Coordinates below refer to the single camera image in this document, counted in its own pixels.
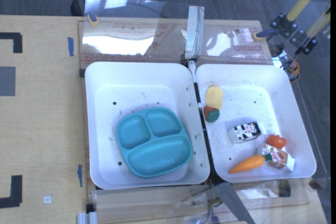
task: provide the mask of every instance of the blue plate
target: blue plate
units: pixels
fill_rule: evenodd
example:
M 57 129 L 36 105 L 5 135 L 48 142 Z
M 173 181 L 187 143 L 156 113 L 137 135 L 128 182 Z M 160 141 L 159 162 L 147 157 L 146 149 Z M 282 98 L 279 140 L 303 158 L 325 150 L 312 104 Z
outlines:
M 125 117 L 118 124 L 117 138 L 129 169 L 140 177 L 165 175 L 192 157 L 184 126 L 166 108 L 146 109 Z

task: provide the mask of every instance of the white tray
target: white tray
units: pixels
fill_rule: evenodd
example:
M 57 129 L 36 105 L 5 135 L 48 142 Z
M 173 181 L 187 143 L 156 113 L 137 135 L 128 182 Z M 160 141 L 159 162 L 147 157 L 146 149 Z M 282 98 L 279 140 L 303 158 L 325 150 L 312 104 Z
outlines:
M 217 174 L 228 182 L 304 178 L 316 171 L 316 160 L 304 127 L 287 74 L 275 66 L 201 65 L 196 71 L 202 106 L 210 86 L 223 90 L 219 119 L 206 122 L 210 148 Z M 227 131 L 233 126 L 262 122 L 267 135 L 280 134 L 287 140 L 284 148 L 294 159 L 294 171 L 285 172 L 269 165 L 229 174 L 235 164 L 256 153 L 266 135 L 232 144 Z
M 90 174 L 102 189 L 191 185 L 210 173 L 191 73 L 176 63 L 94 62 L 85 72 Z M 190 136 L 193 155 L 180 169 L 154 178 L 134 175 L 123 160 L 116 129 L 133 112 L 173 111 Z

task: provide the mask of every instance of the toy milk carton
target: toy milk carton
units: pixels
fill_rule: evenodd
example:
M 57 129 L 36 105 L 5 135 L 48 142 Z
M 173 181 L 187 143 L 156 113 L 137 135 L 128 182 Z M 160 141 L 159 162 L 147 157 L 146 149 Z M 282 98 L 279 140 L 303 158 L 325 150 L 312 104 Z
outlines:
M 261 134 L 266 134 L 266 130 L 261 122 L 250 122 L 242 125 L 234 126 L 228 131 L 231 142 L 242 143 L 252 139 L 256 139 Z
M 259 146 L 257 154 L 265 157 L 265 163 L 278 169 L 294 170 L 295 159 L 289 153 L 276 147 L 263 143 Z

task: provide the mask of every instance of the wooden table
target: wooden table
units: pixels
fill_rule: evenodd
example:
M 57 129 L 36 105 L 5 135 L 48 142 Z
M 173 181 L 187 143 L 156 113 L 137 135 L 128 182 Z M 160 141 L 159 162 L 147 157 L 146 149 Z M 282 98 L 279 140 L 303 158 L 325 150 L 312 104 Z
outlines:
M 0 205 L 16 194 L 16 189 L 11 190 L 12 176 L 22 176 L 22 202 L 1 208 L 0 223 L 75 223 L 76 214 L 86 211 L 78 46 L 82 19 L 0 16 L 0 32 L 20 33 L 23 44 L 22 53 L 13 53 L 13 41 L 0 39 L 0 67 L 15 67 L 15 94 L 0 95 Z M 325 223 L 317 193 L 307 191 L 307 197 L 309 203 L 304 205 L 249 212 L 256 223 Z M 218 216 L 222 222 L 237 220 L 230 212 L 218 212 Z M 181 223 L 181 219 L 153 223 Z

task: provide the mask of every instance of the toy carrot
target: toy carrot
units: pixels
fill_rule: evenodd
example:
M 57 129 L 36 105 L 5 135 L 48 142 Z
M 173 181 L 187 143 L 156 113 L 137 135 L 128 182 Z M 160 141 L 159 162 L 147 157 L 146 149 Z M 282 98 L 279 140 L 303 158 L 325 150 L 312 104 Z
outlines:
M 229 170 L 229 174 L 251 170 L 253 168 L 263 165 L 265 157 L 262 155 L 253 155 L 238 163 L 236 166 Z

